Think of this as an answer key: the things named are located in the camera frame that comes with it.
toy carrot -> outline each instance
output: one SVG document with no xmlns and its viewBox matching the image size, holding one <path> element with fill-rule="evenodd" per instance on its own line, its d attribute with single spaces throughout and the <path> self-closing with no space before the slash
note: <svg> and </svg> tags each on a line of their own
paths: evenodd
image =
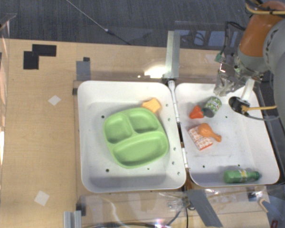
<svg viewBox="0 0 285 228">
<path fill-rule="evenodd" d="M 203 118 L 204 117 L 204 112 L 202 111 L 201 107 L 199 105 L 196 105 L 192 112 L 190 113 L 189 117 L 191 119 L 195 118 Z"/>
</svg>

plastic bottle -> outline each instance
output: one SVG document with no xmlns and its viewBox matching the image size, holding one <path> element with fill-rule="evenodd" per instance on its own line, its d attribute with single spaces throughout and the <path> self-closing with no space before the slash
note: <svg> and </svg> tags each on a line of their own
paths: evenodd
<svg viewBox="0 0 285 228">
<path fill-rule="evenodd" d="M 260 173 L 257 171 L 235 170 L 224 172 L 224 181 L 226 183 L 241 183 L 251 179 L 258 180 L 259 178 Z"/>
</svg>

wooden table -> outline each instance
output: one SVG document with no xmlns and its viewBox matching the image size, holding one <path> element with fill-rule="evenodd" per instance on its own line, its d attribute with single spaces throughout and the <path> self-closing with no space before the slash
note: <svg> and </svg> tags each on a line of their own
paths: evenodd
<svg viewBox="0 0 285 228">
<path fill-rule="evenodd" d="M 39 57 L 39 70 L 24 70 L 23 53 L 31 51 L 32 44 L 56 45 L 57 55 Z M 63 212 L 75 211 L 78 197 L 90 194 L 80 188 L 76 174 L 72 95 L 76 61 L 90 58 L 93 79 L 137 81 L 145 79 L 144 70 L 150 65 L 164 63 L 166 49 L 14 39 L 9 48 L 0 228 L 61 228 Z M 181 49 L 180 76 L 183 80 L 214 83 L 216 54 Z M 48 101 L 53 96 L 61 99 L 55 106 Z M 49 195 L 44 206 L 34 201 L 39 191 Z M 144 205 L 152 205 L 152 198 L 146 198 Z M 189 215 L 190 227 L 204 227 L 196 211 Z M 242 224 L 240 217 L 240 213 L 231 213 L 219 218 L 226 227 L 240 227 L 233 222 L 239 219 Z M 173 224 L 185 227 L 183 215 Z M 245 223 L 245 227 L 267 225 L 265 213 L 258 209 Z"/>
</svg>

black square marker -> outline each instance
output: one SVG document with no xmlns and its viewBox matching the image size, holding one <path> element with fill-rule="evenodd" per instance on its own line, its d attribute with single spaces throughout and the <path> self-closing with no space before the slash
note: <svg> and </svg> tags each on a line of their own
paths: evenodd
<svg viewBox="0 0 285 228">
<path fill-rule="evenodd" d="M 39 57 L 34 56 L 31 51 L 23 54 L 23 69 L 39 69 Z"/>
<path fill-rule="evenodd" d="M 57 49 L 57 46 L 54 46 L 54 45 L 33 44 L 33 55 L 34 56 L 56 57 L 56 49 Z"/>
</svg>

white tape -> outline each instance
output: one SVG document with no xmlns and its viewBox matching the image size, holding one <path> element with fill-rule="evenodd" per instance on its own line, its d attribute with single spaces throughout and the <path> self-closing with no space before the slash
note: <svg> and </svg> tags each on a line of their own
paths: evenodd
<svg viewBox="0 0 285 228">
<path fill-rule="evenodd" d="M 61 99 L 57 96 L 57 95 L 55 95 L 55 96 L 53 96 L 52 98 L 50 98 L 49 100 L 48 100 L 48 102 L 50 102 L 52 105 L 57 105 L 57 103 L 59 102 L 59 101 L 61 101 Z"/>
<path fill-rule="evenodd" d="M 37 196 L 35 197 L 35 202 L 42 205 L 42 206 L 45 206 L 45 204 L 47 203 L 47 200 L 49 198 L 49 195 L 46 194 L 45 192 L 43 191 L 39 191 Z"/>
</svg>

